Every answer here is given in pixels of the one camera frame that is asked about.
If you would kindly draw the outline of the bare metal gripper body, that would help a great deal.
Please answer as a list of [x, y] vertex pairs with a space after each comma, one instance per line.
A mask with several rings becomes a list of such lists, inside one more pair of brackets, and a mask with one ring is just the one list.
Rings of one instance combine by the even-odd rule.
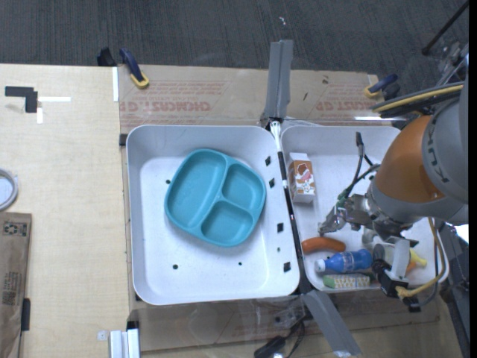
[[366, 195], [354, 194], [344, 199], [340, 206], [342, 217], [352, 230], [365, 228], [373, 230], [375, 213], [370, 208]]

